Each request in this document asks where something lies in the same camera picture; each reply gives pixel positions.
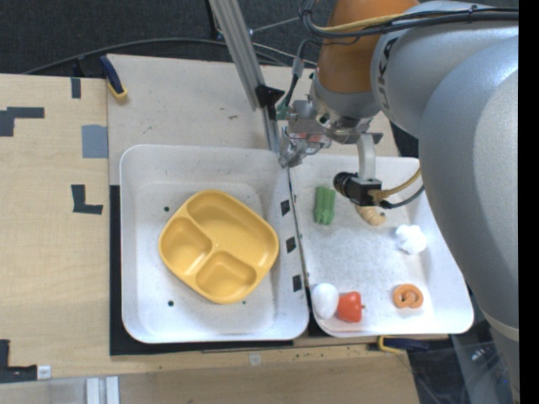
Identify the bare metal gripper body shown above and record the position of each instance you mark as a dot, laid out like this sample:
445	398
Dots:
307	120

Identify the thin black and white rod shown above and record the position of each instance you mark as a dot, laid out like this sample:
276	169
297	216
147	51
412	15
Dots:
297	225

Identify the red toy bell pepper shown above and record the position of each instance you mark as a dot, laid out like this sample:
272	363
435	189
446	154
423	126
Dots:
349	306

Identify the white toy egg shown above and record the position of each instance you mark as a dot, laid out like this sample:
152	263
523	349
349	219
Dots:
325	300

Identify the white plastic tray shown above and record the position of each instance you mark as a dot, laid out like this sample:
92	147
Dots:
362	259
143	309

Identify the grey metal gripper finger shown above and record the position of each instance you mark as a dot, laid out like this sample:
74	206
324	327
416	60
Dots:
306	145
287	152

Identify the black cylinder on white bracket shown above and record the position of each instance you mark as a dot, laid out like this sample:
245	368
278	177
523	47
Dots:
358	187

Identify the orange toy pretzel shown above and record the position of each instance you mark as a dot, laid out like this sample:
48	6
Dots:
400	298

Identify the green toy asparagus bundle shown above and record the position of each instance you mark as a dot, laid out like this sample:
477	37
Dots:
324	204

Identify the yellow divided plate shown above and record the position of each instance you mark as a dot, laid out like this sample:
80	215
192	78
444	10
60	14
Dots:
219	225

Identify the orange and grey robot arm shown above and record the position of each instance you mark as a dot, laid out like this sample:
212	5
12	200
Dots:
455	99

